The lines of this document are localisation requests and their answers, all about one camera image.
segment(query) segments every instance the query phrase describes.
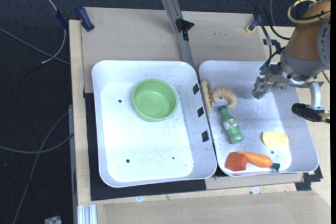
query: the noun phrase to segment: white tray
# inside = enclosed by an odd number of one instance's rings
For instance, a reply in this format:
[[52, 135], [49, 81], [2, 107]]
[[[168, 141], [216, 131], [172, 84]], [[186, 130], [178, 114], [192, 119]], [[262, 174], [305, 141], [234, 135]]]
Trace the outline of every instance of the white tray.
[[[178, 96], [172, 117], [147, 122], [135, 112], [132, 90], [161, 79]], [[195, 70], [179, 61], [101, 61], [92, 70], [98, 162], [112, 187], [204, 179], [217, 161]]]
[[[273, 168], [260, 168], [248, 163], [246, 170], [233, 172], [225, 167], [230, 152], [256, 152], [269, 156], [274, 163], [280, 163], [280, 173], [311, 172], [318, 166], [318, 156], [305, 119], [294, 115], [291, 107], [299, 99], [295, 88], [287, 87], [267, 93], [257, 100], [252, 96], [259, 67], [263, 62], [249, 61], [206, 61], [199, 67], [200, 79], [207, 79], [211, 91], [217, 87], [232, 88], [238, 97], [237, 106], [229, 110], [235, 117], [245, 139], [231, 144], [221, 126], [222, 116], [218, 107], [225, 100], [213, 103], [209, 115], [218, 165], [230, 176], [260, 175], [276, 173]], [[263, 142], [263, 131], [285, 133], [289, 146], [280, 150], [270, 149]]]

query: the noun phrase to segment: bowl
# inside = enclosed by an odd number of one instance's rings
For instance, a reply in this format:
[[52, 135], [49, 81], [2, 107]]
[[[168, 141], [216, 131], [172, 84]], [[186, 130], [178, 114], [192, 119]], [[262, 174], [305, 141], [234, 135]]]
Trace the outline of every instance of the bowl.
[[177, 108], [175, 90], [159, 79], [140, 81], [132, 91], [132, 102], [137, 114], [147, 121], [161, 121], [174, 114]]

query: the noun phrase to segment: bottle cap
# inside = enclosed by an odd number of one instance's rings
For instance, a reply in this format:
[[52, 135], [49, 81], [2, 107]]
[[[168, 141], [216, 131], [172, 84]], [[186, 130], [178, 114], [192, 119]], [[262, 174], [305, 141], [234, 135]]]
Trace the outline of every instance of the bottle cap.
[[218, 108], [219, 111], [223, 111], [223, 110], [225, 110], [225, 109], [227, 109], [227, 106], [226, 106], [226, 105], [221, 105], [221, 106]]

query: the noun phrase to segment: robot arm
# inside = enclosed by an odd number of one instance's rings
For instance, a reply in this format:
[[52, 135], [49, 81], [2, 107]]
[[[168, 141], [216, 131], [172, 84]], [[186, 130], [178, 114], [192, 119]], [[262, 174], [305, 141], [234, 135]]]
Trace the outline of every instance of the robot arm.
[[301, 110], [313, 110], [313, 117], [304, 118], [311, 121], [322, 121], [322, 111], [317, 82], [309, 82], [320, 72], [330, 69], [330, 1], [313, 2], [302, 19], [288, 17], [298, 23], [287, 46], [281, 50], [280, 61], [276, 65], [268, 65], [263, 77], [257, 77], [253, 96], [262, 98], [267, 92], [284, 89], [288, 85], [309, 88], [312, 95], [311, 106], [293, 106], [292, 110], [299, 116], [306, 115]]

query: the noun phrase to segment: yellow sponge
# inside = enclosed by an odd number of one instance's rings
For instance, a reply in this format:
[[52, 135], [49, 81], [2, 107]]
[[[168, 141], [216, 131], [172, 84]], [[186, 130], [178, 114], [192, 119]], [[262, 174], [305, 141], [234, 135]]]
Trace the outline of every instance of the yellow sponge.
[[262, 139], [270, 148], [283, 148], [289, 144], [288, 136], [278, 132], [263, 132]]

